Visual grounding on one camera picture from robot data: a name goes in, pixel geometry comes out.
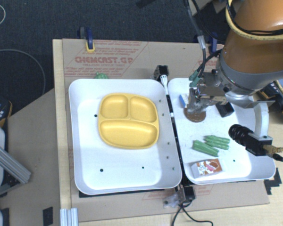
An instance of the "yellow plastic plate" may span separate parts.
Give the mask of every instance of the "yellow plastic plate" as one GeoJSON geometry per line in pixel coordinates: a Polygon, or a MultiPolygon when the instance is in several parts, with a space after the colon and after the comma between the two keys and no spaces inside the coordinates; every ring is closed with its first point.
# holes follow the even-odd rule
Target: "yellow plastic plate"
{"type": "Polygon", "coordinates": [[[100,103],[100,137],[108,145],[125,149],[149,148],[159,135],[158,113],[148,98],[113,93],[100,103]]]}

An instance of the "metal bracket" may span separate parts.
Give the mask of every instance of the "metal bracket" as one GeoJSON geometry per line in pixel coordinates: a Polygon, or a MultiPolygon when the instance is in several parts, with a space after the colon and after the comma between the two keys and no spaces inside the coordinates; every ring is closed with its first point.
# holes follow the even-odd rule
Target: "metal bracket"
{"type": "Polygon", "coordinates": [[[175,208],[185,201],[183,187],[176,191],[173,195],[163,199],[164,208],[175,208]]]}
{"type": "MultiPolygon", "coordinates": [[[[0,166],[13,176],[19,183],[25,184],[28,182],[31,172],[22,166],[16,159],[9,155],[0,147],[0,166]]],[[[9,191],[16,186],[9,186],[7,184],[0,187],[0,195],[9,191]]]]}

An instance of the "blue object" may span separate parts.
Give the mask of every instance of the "blue object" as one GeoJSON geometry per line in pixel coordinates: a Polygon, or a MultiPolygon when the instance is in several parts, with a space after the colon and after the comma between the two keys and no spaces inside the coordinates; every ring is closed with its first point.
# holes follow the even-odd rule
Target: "blue object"
{"type": "Polygon", "coordinates": [[[91,28],[89,28],[89,27],[86,28],[86,39],[87,39],[88,48],[94,49],[93,48],[92,31],[91,31],[91,28]]]}
{"type": "Polygon", "coordinates": [[[179,96],[179,101],[181,102],[182,106],[184,108],[187,107],[188,103],[189,103],[189,94],[182,94],[179,96]]]}
{"type": "Polygon", "coordinates": [[[214,39],[213,37],[210,36],[208,38],[208,41],[211,44],[211,46],[209,47],[210,54],[215,53],[216,50],[217,50],[217,42],[218,42],[218,40],[214,39]]]}

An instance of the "black cable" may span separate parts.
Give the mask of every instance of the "black cable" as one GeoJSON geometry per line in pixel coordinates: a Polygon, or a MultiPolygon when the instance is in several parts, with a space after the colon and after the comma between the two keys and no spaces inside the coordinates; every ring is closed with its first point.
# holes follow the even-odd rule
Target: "black cable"
{"type": "MultiPolygon", "coordinates": [[[[194,7],[196,8],[197,14],[198,14],[199,19],[200,19],[201,26],[204,28],[205,32],[206,32],[209,36],[211,36],[213,39],[216,39],[216,40],[218,40],[218,41],[221,42],[221,43],[225,43],[225,41],[220,40],[219,38],[217,38],[216,36],[214,36],[214,35],[210,32],[210,30],[206,27],[206,25],[205,25],[205,23],[204,23],[203,16],[202,16],[202,14],[201,14],[201,11],[200,11],[200,9],[199,9],[199,7],[198,7],[198,4],[197,4],[196,0],[191,0],[191,1],[193,2],[194,7]]],[[[183,0],[183,4],[184,4],[184,6],[185,6],[188,10],[190,10],[189,0],[183,0]]]]}
{"type": "Polygon", "coordinates": [[[283,161],[283,157],[280,156],[279,154],[273,154],[273,158],[276,160],[276,161],[283,161]]]}
{"type": "Polygon", "coordinates": [[[213,57],[217,57],[220,53],[221,53],[222,49],[219,49],[219,50],[216,50],[214,53],[210,54],[207,58],[204,58],[204,61],[205,63],[202,63],[197,71],[199,72],[201,70],[201,72],[199,73],[198,77],[200,78],[204,72],[204,67],[205,67],[205,64],[210,60],[212,59],[213,57]]]}
{"type": "Polygon", "coordinates": [[[196,222],[196,223],[210,223],[211,226],[214,226],[213,222],[211,222],[211,221],[209,221],[209,220],[199,221],[199,220],[195,220],[194,218],[192,218],[192,217],[189,215],[189,213],[184,209],[184,208],[186,208],[186,207],[189,207],[189,206],[191,205],[191,203],[192,203],[192,201],[190,201],[190,202],[189,202],[188,204],[186,204],[186,205],[179,204],[179,209],[178,209],[178,211],[175,213],[175,215],[174,215],[174,217],[173,217],[173,219],[172,219],[171,226],[174,226],[176,217],[178,216],[178,214],[179,214],[179,212],[180,212],[181,210],[183,210],[183,211],[185,212],[185,214],[186,214],[191,220],[193,220],[193,221],[196,222]]]}
{"type": "Polygon", "coordinates": [[[189,15],[189,18],[193,24],[193,27],[195,28],[196,30],[196,34],[197,36],[202,36],[202,31],[199,29],[198,25],[197,25],[197,22],[195,20],[195,18],[193,17],[193,14],[192,14],[192,11],[190,9],[190,6],[189,6],[189,0],[183,0],[183,4],[184,6],[186,7],[187,11],[188,11],[188,15],[189,15]]]}
{"type": "Polygon", "coordinates": [[[214,226],[213,222],[212,221],[209,221],[209,220],[203,220],[203,221],[200,221],[200,220],[195,220],[194,218],[192,218],[190,216],[190,214],[184,209],[184,207],[180,206],[180,208],[185,212],[185,214],[191,219],[193,220],[194,222],[196,223],[210,223],[212,226],[214,226]]]}

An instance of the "black connector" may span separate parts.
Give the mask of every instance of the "black connector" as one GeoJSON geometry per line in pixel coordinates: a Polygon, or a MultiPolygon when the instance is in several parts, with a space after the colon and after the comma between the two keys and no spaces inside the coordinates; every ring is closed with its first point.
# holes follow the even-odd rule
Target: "black connector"
{"type": "Polygon", "coordinates": [[[280,156],[279,154],[273,154],[273,158],[276,160],[276,161],[283,161],[283,157],[280,156]]]}
{"type": "Polygon", "coordinates": [[[231,103],[227,102],[225,105],[222,105],[221,102],[216,104],[216,108],[219,111],[221,117],[226,117],[234,113],[234,108],[231,103]]]}
{"type": "Polygon", "coordinates": [[[160,76],[161,75],[169,75],[169,69],[167,65],[157,65],[156,69],[154,71],[154,79],[158,82],[160,82],[160,76]]]}
{"type": "Polygon", "coordinates": [[[266,156],[264,145],[271,145],[272,140],[257,140],[249,134],[254,133],[247,127],[234,124],[230,127],[228,134],[238,144],[245,146],[245,149],[255,156],[266,156]]]}
{"type": "Polygon", "coordinates": [[[185,186],[183,187],[183,190],[185,195],[185,201],[183,203],[190,203],[196,198],[194,188],[192,186],[185,186]]]}
{"type": "Polygon", "coordinates": [[[280,91],[275,82],[268,84],[263,89],[258,91],[257,94],[263,100],[275,101],[268,107],[270,112],[282,112],[283,114],[283,93],[280,91]]]}

